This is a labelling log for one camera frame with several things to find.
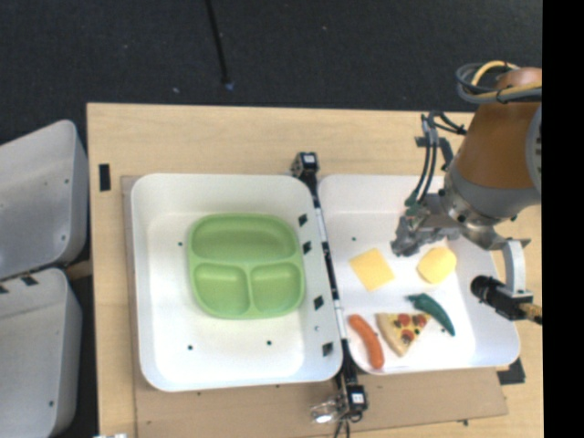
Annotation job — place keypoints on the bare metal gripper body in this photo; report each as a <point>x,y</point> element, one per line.
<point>476,231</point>

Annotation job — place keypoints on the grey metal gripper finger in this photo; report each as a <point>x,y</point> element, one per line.
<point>401,244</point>
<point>424,242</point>

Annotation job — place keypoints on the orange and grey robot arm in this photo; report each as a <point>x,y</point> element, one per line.
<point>497,153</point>

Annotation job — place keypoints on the yellow rounded block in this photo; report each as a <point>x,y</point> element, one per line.
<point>435,265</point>

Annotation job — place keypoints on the yellow cheese slice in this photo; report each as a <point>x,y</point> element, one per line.
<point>372,269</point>

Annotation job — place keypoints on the green chili pepper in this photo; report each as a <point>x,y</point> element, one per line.
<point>435,310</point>

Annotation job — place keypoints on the thin black and white rod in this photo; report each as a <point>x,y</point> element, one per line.
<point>329,263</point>

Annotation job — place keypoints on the pizza slice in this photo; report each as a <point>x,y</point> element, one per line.
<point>401,331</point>

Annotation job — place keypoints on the orange sausage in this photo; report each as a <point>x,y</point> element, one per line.
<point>367,340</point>

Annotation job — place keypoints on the white plastic tray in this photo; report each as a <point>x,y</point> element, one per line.
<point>228,354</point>
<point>474,336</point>

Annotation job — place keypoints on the green divided plate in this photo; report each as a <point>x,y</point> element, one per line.
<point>244,267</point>

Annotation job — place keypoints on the black cylinder on white bracket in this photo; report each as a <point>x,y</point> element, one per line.
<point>499,292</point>

